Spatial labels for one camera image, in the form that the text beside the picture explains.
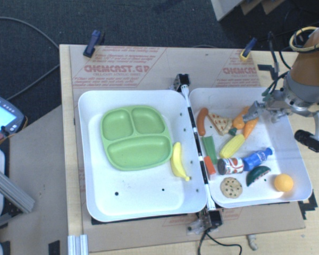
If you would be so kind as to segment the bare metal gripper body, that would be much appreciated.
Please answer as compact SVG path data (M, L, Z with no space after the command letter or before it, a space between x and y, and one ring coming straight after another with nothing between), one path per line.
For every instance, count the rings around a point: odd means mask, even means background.
M291 114L312 117L315 112L311 112L309 107L319 103L319 96L309 96L310 98L305 100L290 90L275 90L265 102L265 109L270 112L272 123Z

